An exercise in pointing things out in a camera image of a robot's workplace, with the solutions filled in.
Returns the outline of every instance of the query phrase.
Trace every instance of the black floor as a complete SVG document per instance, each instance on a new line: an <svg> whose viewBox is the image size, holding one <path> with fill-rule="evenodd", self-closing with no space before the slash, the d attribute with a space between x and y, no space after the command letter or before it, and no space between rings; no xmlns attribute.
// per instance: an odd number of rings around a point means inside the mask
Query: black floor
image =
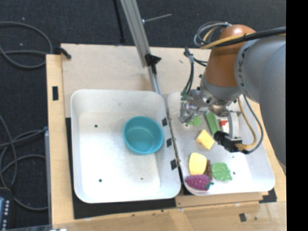
<svg viewBox="0 0 308 231"><path fill-rule="evenodd" d="M286 25L286 0L137 0L142 18L171 13L162 20L148 22L145 30L150 46L194 47L198 27L209 21L245 24L259 31ZM121 5L120 16L127 45L132 37ZM37 27L51 40L61 43L119 44L120 33L112 0L0 0L0 23L20 22ZM5 51L38 50L49 52L47 41L31 29L0 24L0 46ZM39 64L43 57L14 55L16 61ZM0 55L0 115L10 134L16 137L47 126L45 66L25 70ZM9 141L0 123L0 144ZM45 154L42 134L17 143L17 157ZM2 169L13 160L11 148L3 157ZM14 167L3 173L8 185ZM47 204L44 160L31 158L18 163L12 191L23 203L41 207ZM14 227L48 224L47 211L31 211L16 205Z"/></svg>

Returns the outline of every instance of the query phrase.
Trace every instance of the teal bowl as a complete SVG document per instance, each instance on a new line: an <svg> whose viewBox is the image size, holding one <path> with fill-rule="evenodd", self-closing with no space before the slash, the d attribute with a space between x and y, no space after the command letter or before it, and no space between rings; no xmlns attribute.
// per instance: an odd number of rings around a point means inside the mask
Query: teal bowl
<svg viewBox="0 0 308 231"><path fill-rule="evenodd" d="M123 127L125 145L133 153L147 155L157 152L163 145L164 133L160 125L146 116L135 116Z"/></svg>

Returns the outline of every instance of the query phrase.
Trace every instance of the black connector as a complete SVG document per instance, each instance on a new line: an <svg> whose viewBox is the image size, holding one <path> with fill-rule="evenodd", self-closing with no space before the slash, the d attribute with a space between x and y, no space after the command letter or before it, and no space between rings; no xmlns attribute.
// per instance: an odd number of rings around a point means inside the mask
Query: black connector
<svg viewBox="0 0 308 231"><path fill-rule="evenodd" d="M239 152L239 148L236 147L236 144L242 143L242 139L238 138L238 139L230 139L227 138L228 133L226 132L222 132L222 131L217 131L214 134L214 139L215 141L222 145L223 147L225 147L225 149L229 152Z"/></svg>

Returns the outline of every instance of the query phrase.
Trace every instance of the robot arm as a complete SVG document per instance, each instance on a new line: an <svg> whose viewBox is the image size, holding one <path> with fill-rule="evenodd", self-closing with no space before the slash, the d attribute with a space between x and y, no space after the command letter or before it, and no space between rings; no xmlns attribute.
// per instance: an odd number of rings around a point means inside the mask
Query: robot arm
<svg viewBox="0 0 308 231"><path fill-rule="evenodd" d="M285 36L277 35L285 32L285 28L256 33L244 25L205 24L198 30L195 43L201 48L211 47L213 43L202 39L200 33L208 30L206 35L210 37L215 28L222 26L224 29L214 42L220 47L212 49L200 87L189 90L185 95L185 101L181 103L180 121L189 122L194 116L207 111L217 116L227 116L230 114L228 106L244 94L260 104L265 129L285 171L286 42ZM241 42L242 35L251 38ZM225 139L221 133L215 134L214 138L218 142Z"/></svg>

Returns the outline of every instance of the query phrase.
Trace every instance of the purple grapes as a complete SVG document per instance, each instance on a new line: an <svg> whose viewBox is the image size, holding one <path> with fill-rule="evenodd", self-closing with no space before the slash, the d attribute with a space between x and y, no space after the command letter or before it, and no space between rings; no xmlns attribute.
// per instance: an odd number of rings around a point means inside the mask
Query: purple grapes
<svg viewBox="0 0 308 231"><path fill-rule="evenodd" d="M191 175L185 178L185 182L190 187L203 191L207 191L211 183L207 175Z"/></svg>

